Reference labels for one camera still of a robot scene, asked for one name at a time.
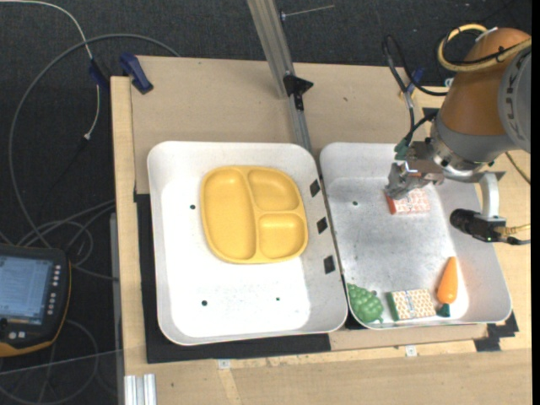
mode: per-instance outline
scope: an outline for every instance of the yellow plate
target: yellow plate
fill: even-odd
[[[304,204],[285,173],[261,166],[225,166],[201,185],[202,225],[216,257],[245,264],[281,262],[308,241]]]

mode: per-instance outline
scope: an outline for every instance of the display screen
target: display screen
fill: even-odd
[[[0,318],[41,324],[52,262],[0,256]]]

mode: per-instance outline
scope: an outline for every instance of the toy carrot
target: toy carrot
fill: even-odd
[[[450,304],[456,301],[457,297],[457,259],[451,256],[446,264],[445,271],[437,289],[437,300],[442,304],[437,311],[438,316],[450,316]]]

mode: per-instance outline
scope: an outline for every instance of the white tray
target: white tray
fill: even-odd
[[[304,252],[292,260],[240,265],[219,260],[206,242],[199,204],[203,177],[220,166],[259,165],[291,176],[308,222]],[[148,155],[159,326],[174,343],[330,332],[348,304],[313,157],[283,143],[169,141]],[[335,269],[328,261],[331,257]]]
[[[480,211],[472,184],[446,180],[424,188],[429,213],[391,215],[384,197],[394,152],[392,144],[332,143],[321,152],[337,248],[346,282],[375,291],[385,308],[383,322],[369,328],[398,328],[499,322],[511,311],[508,289],[492,244],[454,229],[456,208]],[[451,317],[392,320],[386,295],[435,289],[447,258],[457,256],[460,281]]]

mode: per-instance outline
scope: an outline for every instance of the white cable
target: white cable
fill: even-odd
[[[0,0],[0,3],[35,4],[35,5],[48,6],[49,8],[58,9],[63,14],[66,14],[75,23],[75,26],[77,27],[78,32],[83,38],[83,41],[86,42],[86,36],[84,35],[83,29],[81,28],[80,24],[75,19],[75,17],[71,15],[66,9],[61,8],[60,6],[57,6],[56,4],[40,2],[38,0]],[[86,48],[86,51],[88,52],[90,60],[93,60],[94,55],[92,54],[92,51],[90,50],[89,45],[85,44],[84,47]],[[92,122],[92,126],[90,127],[90,129],[84,134],[84,138],[86,138],[87,141],[90,140],[90,137],[92,136],[92,132],[94,131],[95,125],[97,124],[98,118],[100,116],[101,91],[100,91],[100,86],[98,84],[96,84],[96,102],[97,102],[97,106],[95,110],[94,121]]]

